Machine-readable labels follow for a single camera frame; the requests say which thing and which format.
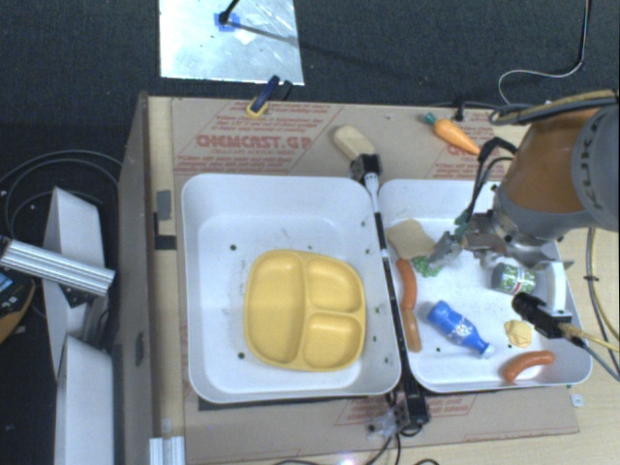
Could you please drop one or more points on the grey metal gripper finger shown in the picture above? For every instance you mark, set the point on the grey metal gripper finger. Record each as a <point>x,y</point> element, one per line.
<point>445,251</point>
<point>494,261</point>

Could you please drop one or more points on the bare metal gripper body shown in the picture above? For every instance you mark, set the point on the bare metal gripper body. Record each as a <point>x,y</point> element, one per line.
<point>486,235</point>

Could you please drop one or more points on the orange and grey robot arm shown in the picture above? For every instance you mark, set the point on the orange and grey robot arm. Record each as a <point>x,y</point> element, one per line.
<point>547,172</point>

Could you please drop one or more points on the green grapes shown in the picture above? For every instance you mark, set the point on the green grapes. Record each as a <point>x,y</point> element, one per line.
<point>426,268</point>

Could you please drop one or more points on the green and white can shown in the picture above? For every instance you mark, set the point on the green and white can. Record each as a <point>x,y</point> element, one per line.
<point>513,279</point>

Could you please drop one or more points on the tan bread slice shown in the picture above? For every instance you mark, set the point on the tan bread slice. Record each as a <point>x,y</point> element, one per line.
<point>409,240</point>

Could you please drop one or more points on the thin black and white rod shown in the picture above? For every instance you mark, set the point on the thin black and white rod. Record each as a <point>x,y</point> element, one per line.
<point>387,259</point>

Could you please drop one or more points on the blue bottle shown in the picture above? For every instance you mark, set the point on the blue bottle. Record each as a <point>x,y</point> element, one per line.
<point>453,325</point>

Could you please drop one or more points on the yellow biscuit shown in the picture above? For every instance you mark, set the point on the yellow biscuit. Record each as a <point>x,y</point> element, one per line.
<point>518,333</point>

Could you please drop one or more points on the pale orange sausage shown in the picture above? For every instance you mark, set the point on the pale orange sausage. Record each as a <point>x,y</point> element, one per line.
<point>413,332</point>

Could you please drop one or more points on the orange carrot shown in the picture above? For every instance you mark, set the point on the orange carrot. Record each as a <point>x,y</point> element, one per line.
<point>455,134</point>

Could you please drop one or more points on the white plastic tray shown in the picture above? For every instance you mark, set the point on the white plastic tray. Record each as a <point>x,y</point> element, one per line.
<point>465,371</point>
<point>223,308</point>

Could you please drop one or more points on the beige bread roll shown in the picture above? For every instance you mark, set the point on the beige bread roll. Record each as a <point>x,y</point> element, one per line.
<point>351,141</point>

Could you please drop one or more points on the yellow divided plate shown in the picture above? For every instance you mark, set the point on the yellow divided plate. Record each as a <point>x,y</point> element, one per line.
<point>281,308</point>

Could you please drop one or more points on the brown cardboard board, red print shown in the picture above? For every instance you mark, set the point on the brown cardboard board, red print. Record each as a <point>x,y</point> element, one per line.
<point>290,133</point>

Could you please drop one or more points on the black cylinder on white bracket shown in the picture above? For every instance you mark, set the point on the black cylinder on white bracket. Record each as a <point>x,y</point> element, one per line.
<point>537,310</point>

